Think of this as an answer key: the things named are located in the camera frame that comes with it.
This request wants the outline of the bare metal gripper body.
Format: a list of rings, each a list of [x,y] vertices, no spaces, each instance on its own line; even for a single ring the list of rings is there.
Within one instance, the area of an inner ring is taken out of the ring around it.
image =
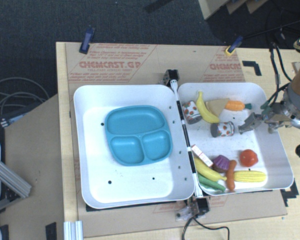
[[[279,128],[297,128],[300,130],[300,102],[265,102],[262,105],[262,120],[268,124],[268,132],[274,133]]]

